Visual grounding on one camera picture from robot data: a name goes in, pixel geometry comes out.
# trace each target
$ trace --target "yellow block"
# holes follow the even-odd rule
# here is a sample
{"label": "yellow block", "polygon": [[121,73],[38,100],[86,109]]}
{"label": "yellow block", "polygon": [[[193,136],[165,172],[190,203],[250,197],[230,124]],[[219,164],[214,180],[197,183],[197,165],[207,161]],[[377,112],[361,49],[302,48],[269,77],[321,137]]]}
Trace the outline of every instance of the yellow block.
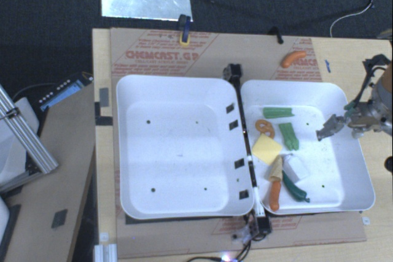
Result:
{"label": "yellow block", "polygon": [[258,138],[257,142],[252,147],[252,154],[264,161],[267,165],[270,165],[280,154],[282,145],[262,133]]}

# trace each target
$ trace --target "white tray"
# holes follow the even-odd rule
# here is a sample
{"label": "white tray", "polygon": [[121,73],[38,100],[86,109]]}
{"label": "white tray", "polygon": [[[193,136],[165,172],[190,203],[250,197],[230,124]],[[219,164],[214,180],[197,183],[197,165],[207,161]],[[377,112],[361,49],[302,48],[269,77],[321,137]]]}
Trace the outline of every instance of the white tray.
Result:
{"label": "white tray", "polygon": [[[275,141],[283,146],[282,154],[295,153],[309,171],[296,185],[307,192],[311,202],[296,202],[282,184],[278,215],[366,210],[373,206],[375,194],[359,140],[347,127],[338,134],[317,141],[331,114],[343,115],[347,104],[344,92],[331,83],[251,80],[241,89],[244,114],[251,147],[260,133],[254,125],[263,118],[263,107],[291,107],[294,117],[268,119],[276,131]],[[285,148],[278,124],[291,122],[300,141],[297,151]],[[253,156],[260,198],[269,211],[268,181],[270,167]]]}
{"label": "white tray", "polygon": [[[117,84],[117,109],[120,200],[129,216],[233,216],[251,210],[246,147],[228,82],[129,75]],[[235,121],[238,126],[230,129]]]}

